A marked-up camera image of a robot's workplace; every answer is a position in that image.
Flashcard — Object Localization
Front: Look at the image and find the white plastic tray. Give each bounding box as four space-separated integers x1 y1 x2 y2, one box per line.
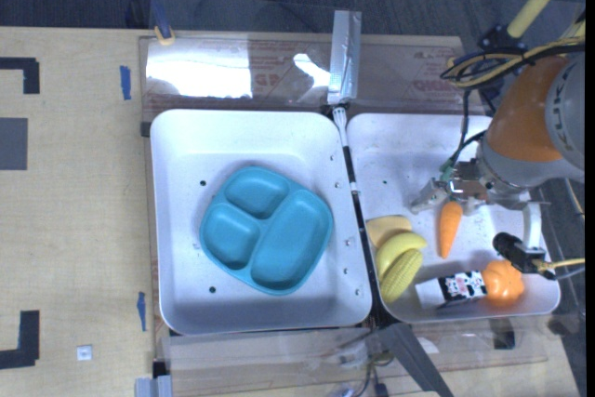
346 112 562 324
149 108 374 337

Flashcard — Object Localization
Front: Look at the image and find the pale yellow toy food slice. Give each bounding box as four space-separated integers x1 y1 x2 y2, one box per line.
365 215 414 248

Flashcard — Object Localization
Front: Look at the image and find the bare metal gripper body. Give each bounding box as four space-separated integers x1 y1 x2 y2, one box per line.
445 158 532 211

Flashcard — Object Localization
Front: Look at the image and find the yellow banana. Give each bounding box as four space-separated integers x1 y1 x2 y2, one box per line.
375 231 429 281

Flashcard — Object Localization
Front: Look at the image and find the yellow corn cob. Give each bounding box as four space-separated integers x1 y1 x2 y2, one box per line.
379 248 425 305

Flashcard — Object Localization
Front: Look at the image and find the blue divided plate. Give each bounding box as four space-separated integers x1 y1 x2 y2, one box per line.
198 165 335 298

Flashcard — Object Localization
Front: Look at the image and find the white cow-print carton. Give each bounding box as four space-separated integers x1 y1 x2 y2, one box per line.
414 270 489 310

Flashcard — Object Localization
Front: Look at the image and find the orange pumpkin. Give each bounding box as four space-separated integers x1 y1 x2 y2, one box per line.
480 258 526 309

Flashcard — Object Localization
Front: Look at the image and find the black cylinder on white bracket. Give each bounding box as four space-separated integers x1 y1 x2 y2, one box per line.
492 202 549 275

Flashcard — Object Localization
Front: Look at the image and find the orange carrot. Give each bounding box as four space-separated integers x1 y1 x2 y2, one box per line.
438 199 465 260

